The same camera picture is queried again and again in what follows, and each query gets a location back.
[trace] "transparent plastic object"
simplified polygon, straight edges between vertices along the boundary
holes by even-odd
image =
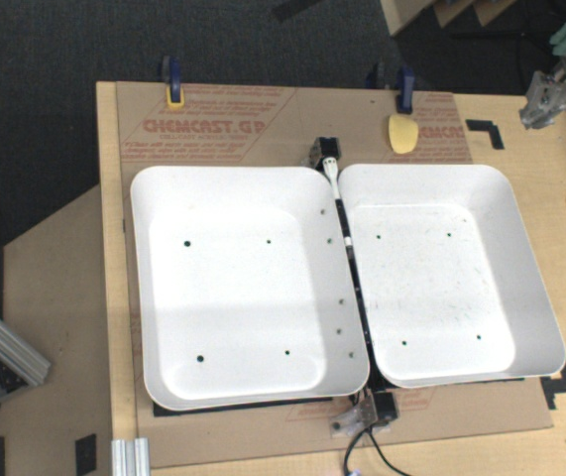
[[[553,124],[553,118],[566,111],[566,82],[537,70],[527,91],[527,105],[520,110],[525,129],[542,129]]]

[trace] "black wire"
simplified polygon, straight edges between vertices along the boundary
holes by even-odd
[[[375,445],[375,449],[378,451],[380,457],[382,458],[382,461],[387,466],[389,466],[391,469],[393,469],[394,472],[396,472],[397,474],[400,474],[401,476],[410,476],[408,473],[405,473],[405,472],[397,469],[384,456],[384,454],[382,453],[382,449],[380,448],[380,446],[378,445],[378,442],[375,440],[375,437],[373,436],[373,426],[372,425],[369,426],[368,428],[360,430],[351,439],[351,442],[349,442],[349,446],[346,448],[346,452],[344,453],[344,463],[342,464],[344,476],[349,476],[349,474],[351,474],[351,471],[349,470],[349,457],[351,456],[351,452],[353,451],[353,448],[355,448],[357,443],[360,442],[360,439],[364,436],[364,434],[367,434],[371,438],[371,441],[373,441],[373,444]]]

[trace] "white plastic tray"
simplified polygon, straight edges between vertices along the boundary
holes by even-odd
[[[152,167],[132,209],[145,383],[176,410],[349,395],[369,360],[329,183]]]
[[[339,184],[388,380],[410,388],[561,369],[560,331],[500,172],[356,165]]]

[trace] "black carpet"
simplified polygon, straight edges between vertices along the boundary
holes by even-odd
[[[522,94],[566,20],[566,0],[521,0],[487,28],[469,10],[441,29],[428,9],[391,38],[379,0],[282,20],[289,1],[0,0],[0,244],[98,184],[98,80],[155,81],[173,55],[185,82],[363,88],[382,60],[419,89]]]

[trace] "wooden table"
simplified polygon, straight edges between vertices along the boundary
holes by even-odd
[[[476,164],[499,169],[510,180],[538,266],[566,344],[566,115],[541,131],[526,131],[522,97],[457,95],[462,119],[492,120],[506,149],[494,150],[485,133],[467,133]],[[133,384],[116,83],[97,84],[98,133],[108,317],[111,415],[114,438],[138,436]],[[566,394],[558,395],[555,426],[540,431],[390,446],[389,460],[416,475],[566,474]],[[320,452],[154,470],[168,475],[339,475],[342,452]],[[388,474],[372,448],[358,448],[352,467]]]

